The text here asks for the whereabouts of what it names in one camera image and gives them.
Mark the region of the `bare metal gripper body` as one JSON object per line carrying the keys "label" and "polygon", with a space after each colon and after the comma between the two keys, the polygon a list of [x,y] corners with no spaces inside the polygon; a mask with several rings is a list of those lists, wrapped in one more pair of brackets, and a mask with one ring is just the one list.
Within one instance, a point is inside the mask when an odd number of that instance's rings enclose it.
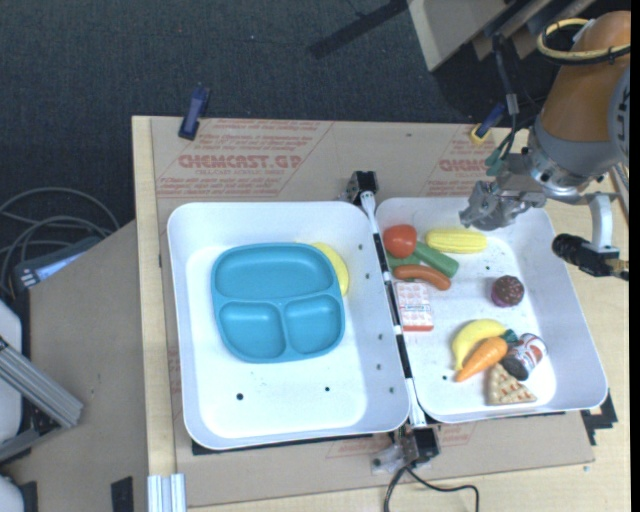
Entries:
{"label": "bare metal gripper body", "polygon": [[503,200],[541,207],[547,200],[578,204],[600,169],[565,167],[542,152],[510,154],[491,192]]}

